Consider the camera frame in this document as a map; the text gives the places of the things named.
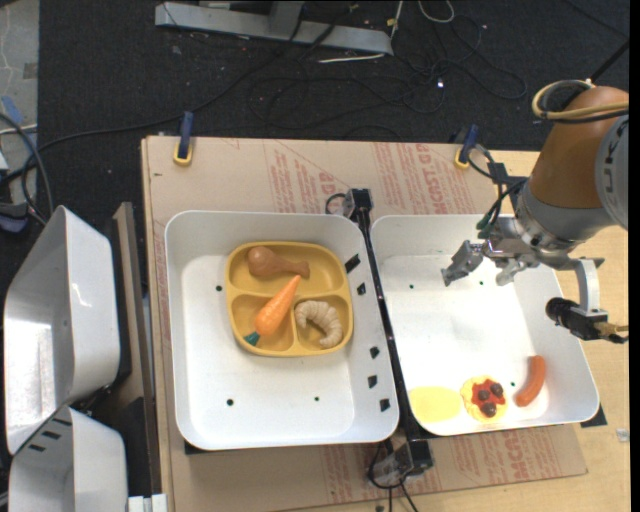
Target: brown drumstick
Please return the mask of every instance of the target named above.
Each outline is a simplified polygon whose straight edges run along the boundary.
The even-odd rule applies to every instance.
[[[308,262],[287,260],[263,245],[249,249],[247,263],[249,272],[258,277],[270,276],[277,272],[292,272],[307,278],[310,273]]]

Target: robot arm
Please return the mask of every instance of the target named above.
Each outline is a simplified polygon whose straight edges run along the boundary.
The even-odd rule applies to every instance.
[[[542,109],[545,95],[565,82],[551,84],[534,98],[539,117],[555,121],[531,176],[519,184],[514,217],[498,217],[482,229],[484,243],[463,243],[442,270],[445,285],[460,279],[486,257],[502,269],[499,285],[539,264],[576,272],[580,304],[555,298],[547,315],[584,339],[624,342],[628,330],[607,321],[599,309],[597,267],[602,259],[571,258],[576,246],[602,228],[620,225],[628,230],[629,95],[612,87],[570,81],[585,90],[562,112]]]

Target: white plastic container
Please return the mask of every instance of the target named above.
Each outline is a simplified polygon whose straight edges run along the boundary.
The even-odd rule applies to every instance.
[[[527,269],[513,283],[498,286],[499,270],[485,259],[469,276],[444,285],[441,269],[464,240],[477,241],[478,220],[388,216],[372,226],[408,392],[420,387],[458,392],[467,379],[482,375],[494,377],[505,391],[508,408],[499,421],[480,422],[461,406],[457,415],[422,426],[437,435],[458,435],[592,418],[599,397],[581,342],[545,314],[547,301],[562,296],[553,270]],[[535,401],[520,408],[513,397],[526,381],[527,358],[533,355],[545,358],[546,380]]]
[[[15,454],[61,406],[111,384],[119,362],[111,245],[60,206],[5,300],[9,451]]]
[[[11,463],[11,512],[124,511],[127,499],[122,438],[66,406],[40,427]]]
[[[347,273],[354,327],[344,348],[281,358],[239,346],[225,300],[225,264],[234,249],[257,240],[320,244],[343,263],[359,257]],[[187,442],[228,450],[366,443],[394,432],[391,361],[354,223],[330,215],[187,211],[167,224],[165,243],[176,419]]]

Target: toy shrimp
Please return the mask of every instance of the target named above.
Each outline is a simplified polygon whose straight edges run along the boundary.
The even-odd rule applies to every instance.
[[[307,326],[307,320],[312,321],[324,331],[320,345],[324,348],[335,347],[342,341],[342,325],[336,308],[328,302],[307,300],[299,303],[294,310],[296,323],[302,329]]]

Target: wooden table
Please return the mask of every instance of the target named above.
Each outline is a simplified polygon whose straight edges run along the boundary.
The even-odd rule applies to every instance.
[[[170,155],[175,140],[166,137],[167,155]],[[146,214],[146,234],[148,240],[148,266],[150,302],[152,312],[152,335],[154,348],[154,369],[156,375],[156,410],[158,416],[158,436],[160,443],[160,461],[163,492],[169,497],[170,509],[174,510],[174,491],[178,486],[202,485],[201,474],[205,472],[204,467],[199,468],[199,463],[186,466],[172,465],[172,453],[175,454],[175,445],[180,439],[176,438],[175,429],[171,428],[173,419],[173,397],[171,390],[172,378],[170,376],[170,358],[167,358],[166,350],[163,348],[162,330],[166,329],[166,318],[160,315],[162,304],[159,304],[158,277],[162,272],[164,255],[162,254],[162,243],[158,241],[158,206],[154,210],[154,200],[156,205],[170,203],[174,209],[228,209],[229,201],[233,201],[234,208],[248,211],[261,210],[261,205],[252,200],[251,184],[245,183],[246,194],[236,195],[233,198],[216,196],[200,197],[205,194],[202,183],[193,181],[189,177],[189,169],[177,170],[171,162],[158,164],[153,163],[154,150],[151,145],[143,141],[143,182],[145,193],[145,214]],[[230,145],[234,144],[233,139],[229,139]],[[537,158],[537,153],[533,152],[494,152],[496,161],[505,163],[509,174],[527,175]],[[236,156],[228,157],[224,160],[224,165],[240,170],[247,165],[247,160],[241,151]],[[163,172],[175,172],[176,178],[171,191],[159,192],[154,188],[154,179],[162,176]],[[484,192],[490,184],[483,184]],[[617,324],[628,323],[628,233],[621,228],[612,227],[601,231],[592,240],[583,244],[576,250],[576,256],[604,257],[605,263],[599,269],[601,308],[609,311],[610,321]],[[573,273],[558,273],[565,297],[578,300],[577,280]],[[607,424],[583,428],[580,425],[572,426],[582,448],[583,456],[587,466],[587,473],[580,476],[568,478],[556,478],[550,480],[539,480],[526,483],[510,485],[494,485],[490,487],[466,489],[453,492],[436,492],[432,494],[412,496],[418,510],[424,512],[434,511],[473,511],[473,512],[495,512],[518,510],[519,512],[538,512],[540,510],[572,510],[576,512],[601,512],[607,511],[627,511],[630,510],[630,445],[628,435],[630,428],[629,419],[629,345],[614,345],[605,341],[594,341],[583,343],[594,379],[596,381],[601,403],[606,415]],[[274,460],[279,460],[280,452],[277,450],[269,452]],[[234,456],[224,455],[230,464],[234,461]],[[289,489],[264,489],[265,510],[273,510],[274,494],[285,492],[295,495],[299,492],[295,482]],[[376,506],[386,506],[384,498],[375,501],[365,501],[359,503],[327,506],[321,510],[329,512],[373,512],[380,510]],[[410,510],[404,498],[395,498],[394,510]],[[201,512],[201,508],[190,508],[182,506],[176,508],[175,512]],[[207,510],[225,510],[229,508],[217,508],[215,503],[210,503]]]

